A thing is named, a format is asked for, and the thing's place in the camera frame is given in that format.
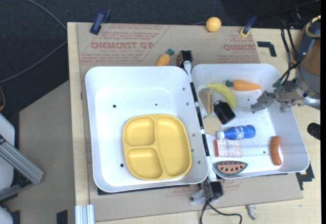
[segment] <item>yellow plate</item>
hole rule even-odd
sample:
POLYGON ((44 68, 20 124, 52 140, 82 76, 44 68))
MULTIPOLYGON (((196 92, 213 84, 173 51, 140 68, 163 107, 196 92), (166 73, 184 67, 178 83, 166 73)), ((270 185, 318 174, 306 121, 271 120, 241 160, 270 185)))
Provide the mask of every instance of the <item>yellow plate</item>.
POLYGON ((123 127, 123 149, 128 169, 143 180, 177 178, 192 165, 187 131, 182 121, 172 115, 129 119, 123 127))

